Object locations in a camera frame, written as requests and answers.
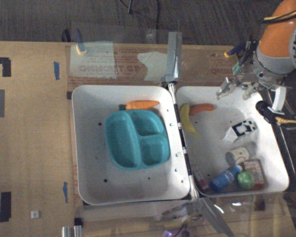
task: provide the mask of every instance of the blue tape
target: blue tape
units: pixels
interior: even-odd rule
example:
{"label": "blue tape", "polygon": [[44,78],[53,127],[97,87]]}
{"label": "blue tape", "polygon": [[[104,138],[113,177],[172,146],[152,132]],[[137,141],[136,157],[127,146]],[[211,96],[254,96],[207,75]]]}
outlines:
{"label": "blue tape", "polygon": [[64,186],[63,186],[63,192],[65,195],[65,202],[68,203],[68,187],[67,187],[67,182],[64,182]]}
{"label": "blue tape", "polygon": [[59,63],[54,61],[54,73],[55,73],[55,79],[60,80],[59,78]]}

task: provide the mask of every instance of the blue plastic plate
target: blue plastic plate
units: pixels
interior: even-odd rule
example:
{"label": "blue plastic plate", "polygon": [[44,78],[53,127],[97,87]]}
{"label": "blue plastic plate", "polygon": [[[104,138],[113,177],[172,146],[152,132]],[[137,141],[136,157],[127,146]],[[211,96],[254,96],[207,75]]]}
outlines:
{"label": "blue plastic plate", "polygon": [[105,121],[105,138],[112,161],[125,170],[156,167],[170,156],[164,124],[151,111],[127,110],[111,114]]}

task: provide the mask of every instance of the bottle cap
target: bottle cap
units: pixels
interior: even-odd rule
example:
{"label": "bottle cap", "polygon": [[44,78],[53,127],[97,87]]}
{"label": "bottle cap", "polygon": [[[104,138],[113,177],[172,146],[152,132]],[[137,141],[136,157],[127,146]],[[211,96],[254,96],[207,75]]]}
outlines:
{"label": "bottle cap", "polygon": [[243,170],[243,168],[240,165],[234,166],[234,169],[238,172],[238,174]]}

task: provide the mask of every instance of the orange sausage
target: orange sausage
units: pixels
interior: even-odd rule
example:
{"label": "orange sausage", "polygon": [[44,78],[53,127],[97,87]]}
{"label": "orange sausage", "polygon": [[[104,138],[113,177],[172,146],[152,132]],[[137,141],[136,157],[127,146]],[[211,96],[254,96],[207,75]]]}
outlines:
{"label": "orange sausage", "polygon": [[199,105],[194,105],[191,107],[191,109],[189,110],[189,114],[191,116],[195,115],[198,112],[202,112],[202,111],[213,111],[215,109],[214,105],[211,104],[199,104]]}
{"label": "orange sausage", "polygon": [[127,110],[131,110],[131,109],[149,109],[149,108],[154,107],[154,106],[156,106],[158,104],[159,104],[158,101],[133,101],[133,102],[129,102],[126,105],[126,109]]}

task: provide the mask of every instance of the white basin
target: white basin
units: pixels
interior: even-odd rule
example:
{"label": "white basin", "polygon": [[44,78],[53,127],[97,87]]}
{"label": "white basin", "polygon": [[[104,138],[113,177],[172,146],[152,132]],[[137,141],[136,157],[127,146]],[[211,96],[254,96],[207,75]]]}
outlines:
{"label": "white basin", "polygon": [[[157,86],[84,85],[73,92],[78,190],[91,205],[182,199],[190,184],[175,110],[170,93]],[[106,118],[118,106],[136,100],[154,100],[150,109],[163,120],[170,158],[142,170],[124,170],[110,159],[105,143]]]}
{"label": "white basin", "polygon": [[[182,87],[178,89],[176,97],[179,107],[189,103],[191,106],[210,103],[216,106],[212,112],[200,112],[190,116],[190,120],[200,135],[185,132],[187,152],[191,165],[197,164],[205,181],[209,183],[213,178],[229,168],[225,160],[225,153],[231,149],[255,145],[255,155],[259,158],[265,173],[266,184],[263,189],[243,191],[235,185],[226,188],[220,194],[205,192],[209,197],[237,196],[258,193],[282,192],[289,185],[288,174],[276,142],[272,127],[257,112],[256,103],[262,100],[258,93],[244,101],[244,91],[236,87],[228,96],[216,99],[215,92],[219,87]],[[258,130],[233,143],[223,141],[225,132],[233,125],[245,119],[253,120]]]}
{"label": "white basin", "polygon": [[[243,191],[230,185],[220,194],[206,192],[208,197],[237,196],[282,192],[289,185],[288,174],[272,127],[256,111],[258,93],[246,101],[243,91],[234,91],[220,100],[219,87],[182,87],[177,91],[179,107],[189,103],[210,103],[212,112],[200,112],[190,117],[200,135],[185,132],[191,165],[197,164],[207,183],[229,168],[225,153],[247,143],[254,143],[255,158],[259,158],[265,173],[263,189]],[[91,205],[182,199],[190,189],[185,157],[180,141],[175,110],[170,93],[157,86],[84,85],[73,92],[74,127],[76,137],[78,190]],[[151,110],[163,120],[170,144],[170,158],[164,164],[143,170],[123,170],[110,159],[104,135],[106,118],[118,111],[120,104],[135,100],[154,100],[160,104]],[[234,143],[223,141],[225,132],[234,124],[252,119],[258,130]]]}

